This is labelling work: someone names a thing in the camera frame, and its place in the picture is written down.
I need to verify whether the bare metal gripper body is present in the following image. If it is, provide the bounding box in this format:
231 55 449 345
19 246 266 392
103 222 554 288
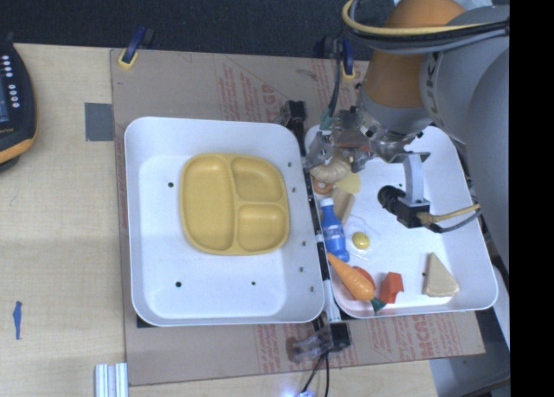
327 107 419 164

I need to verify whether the pale yellow cheese piece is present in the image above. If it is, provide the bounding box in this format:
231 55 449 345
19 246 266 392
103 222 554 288
335 172 362 195

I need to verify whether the beige croissant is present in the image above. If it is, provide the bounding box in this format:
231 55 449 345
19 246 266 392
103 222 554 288
310 156 352 184

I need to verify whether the blue plastic bottle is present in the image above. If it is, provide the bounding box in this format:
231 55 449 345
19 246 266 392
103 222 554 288
319 196 351 263

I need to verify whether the white plastic tray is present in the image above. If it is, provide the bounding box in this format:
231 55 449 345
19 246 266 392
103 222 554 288
124 116 326 328
302 123 499 320

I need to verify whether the thin black and white rod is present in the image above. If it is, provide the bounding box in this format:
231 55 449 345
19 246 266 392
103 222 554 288
302 164 343 323

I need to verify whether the red tomato slice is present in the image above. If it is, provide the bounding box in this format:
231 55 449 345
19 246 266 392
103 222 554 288
352 265 377 289

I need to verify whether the orange carrot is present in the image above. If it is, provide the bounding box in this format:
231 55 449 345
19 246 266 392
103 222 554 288
326 252 389 314

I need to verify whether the yellow divided plate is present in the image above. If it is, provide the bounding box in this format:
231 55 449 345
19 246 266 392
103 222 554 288
178 152 291 257

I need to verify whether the orange block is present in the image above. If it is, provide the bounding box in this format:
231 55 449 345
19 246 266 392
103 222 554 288
379 272 405 304

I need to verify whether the pale pink flat slice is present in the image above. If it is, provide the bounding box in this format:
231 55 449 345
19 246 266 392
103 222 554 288
331 276 378 318

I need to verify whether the beige sandwich wedge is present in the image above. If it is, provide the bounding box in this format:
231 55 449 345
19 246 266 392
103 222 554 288
422 252 461 298

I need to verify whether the brown cardboard board red print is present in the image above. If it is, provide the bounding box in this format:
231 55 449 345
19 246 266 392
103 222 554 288
109 48 486 387

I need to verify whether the orange ring biscuit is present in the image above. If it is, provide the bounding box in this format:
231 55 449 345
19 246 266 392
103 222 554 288
312 176 336 196

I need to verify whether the black block with thin wires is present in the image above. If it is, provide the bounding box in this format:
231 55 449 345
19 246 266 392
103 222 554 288
287 317 352 362
280 99 308 137

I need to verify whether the black cylinder on white bracket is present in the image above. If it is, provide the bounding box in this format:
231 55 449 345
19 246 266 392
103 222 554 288
377 150 433 229

